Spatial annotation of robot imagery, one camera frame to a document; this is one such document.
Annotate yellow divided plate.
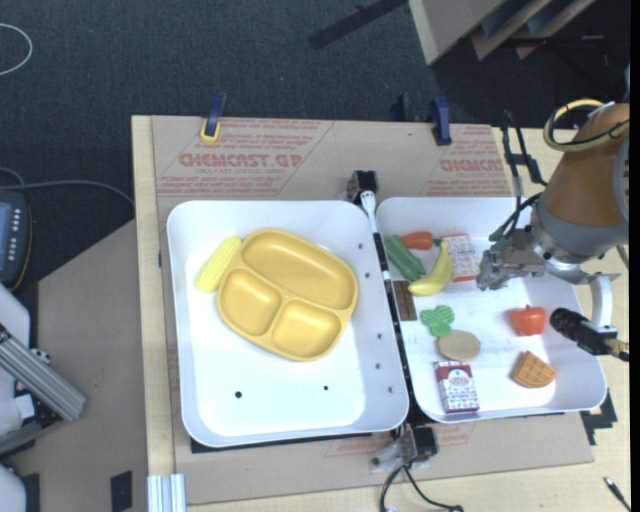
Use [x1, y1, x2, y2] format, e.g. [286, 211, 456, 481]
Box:
[215, 227, 361, 363]

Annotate thin black and white rod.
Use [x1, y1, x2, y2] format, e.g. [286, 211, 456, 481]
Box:
[360, 190, 417, 427]

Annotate black block with thin wires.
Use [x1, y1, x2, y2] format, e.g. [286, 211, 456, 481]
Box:
[346, 169, 379, 204]
[369, 424, 441, 475]

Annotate yellow corn cob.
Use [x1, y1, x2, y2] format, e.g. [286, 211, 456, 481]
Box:
[194, 235, 244, 295]

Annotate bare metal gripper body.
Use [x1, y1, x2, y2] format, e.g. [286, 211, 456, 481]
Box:
[498, 228, 589, 285]

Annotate black cylinder on white bracket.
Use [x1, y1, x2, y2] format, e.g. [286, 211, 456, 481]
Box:
[549, 273, 622, 357]

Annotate green broccoli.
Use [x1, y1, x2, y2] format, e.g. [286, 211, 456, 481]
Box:
[419, 304, 457, 338]

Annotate orange bell pepper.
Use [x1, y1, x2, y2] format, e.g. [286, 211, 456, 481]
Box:
[508, 304, 548, 338]

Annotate brown cardboard board red print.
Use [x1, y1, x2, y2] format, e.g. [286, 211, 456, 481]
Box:
[149, 115, 596, 506]

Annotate white plastic tray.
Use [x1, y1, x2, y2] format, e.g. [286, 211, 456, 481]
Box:
[374, 195, 609, 424]
[165, 199, 412, 448]

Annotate tan biscuit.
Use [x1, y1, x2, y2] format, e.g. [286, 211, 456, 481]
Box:
[436, 329, 483, 364]

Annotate black pen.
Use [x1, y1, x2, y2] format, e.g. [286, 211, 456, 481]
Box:
[603, 476, 630, 510]

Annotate orange carrot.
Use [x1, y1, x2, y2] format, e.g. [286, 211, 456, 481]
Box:
[399, 230, 435, 251]

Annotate yellow banana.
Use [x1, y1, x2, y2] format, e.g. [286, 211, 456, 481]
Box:
[406, 240, 455, 298]

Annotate brown chocolate bar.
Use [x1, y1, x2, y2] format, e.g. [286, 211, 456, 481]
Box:
[392, 279, 418, 322]

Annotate green toy vegetable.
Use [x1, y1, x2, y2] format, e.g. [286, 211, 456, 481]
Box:
[383, 234, 428, 283]

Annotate orange waffle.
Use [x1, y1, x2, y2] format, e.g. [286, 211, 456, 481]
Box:
[510, 350, 558, 390]

